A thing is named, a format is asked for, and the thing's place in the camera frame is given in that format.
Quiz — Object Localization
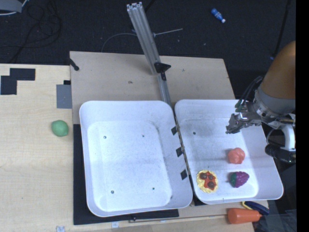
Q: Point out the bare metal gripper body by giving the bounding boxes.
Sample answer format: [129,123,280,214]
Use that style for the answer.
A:
[231,104,276,128]

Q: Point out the white plastic tray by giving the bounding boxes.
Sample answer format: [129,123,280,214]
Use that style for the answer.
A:
[79,100,194,218]
[174,99,284,205]

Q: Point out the orange toy fruit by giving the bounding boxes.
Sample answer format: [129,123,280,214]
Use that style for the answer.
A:
[227,147,246,165]

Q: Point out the purple grapes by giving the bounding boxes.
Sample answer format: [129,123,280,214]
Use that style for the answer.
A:
[229,171,250,189]

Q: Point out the yellow pasta with meatballs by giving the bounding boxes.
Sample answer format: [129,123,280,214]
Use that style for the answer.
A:
[196,169,219,194]

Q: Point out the blue bottle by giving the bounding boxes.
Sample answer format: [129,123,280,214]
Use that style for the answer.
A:
[211,8,226,24]

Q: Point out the brown cardboard board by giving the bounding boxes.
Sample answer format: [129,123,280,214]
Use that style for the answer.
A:
[69,51,270,230]

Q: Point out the green lime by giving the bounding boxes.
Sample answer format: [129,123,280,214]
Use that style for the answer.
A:
[51,120,70,137]

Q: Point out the black cylinder on white bracket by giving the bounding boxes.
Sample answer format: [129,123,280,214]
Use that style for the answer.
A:
[265,114,296,164]

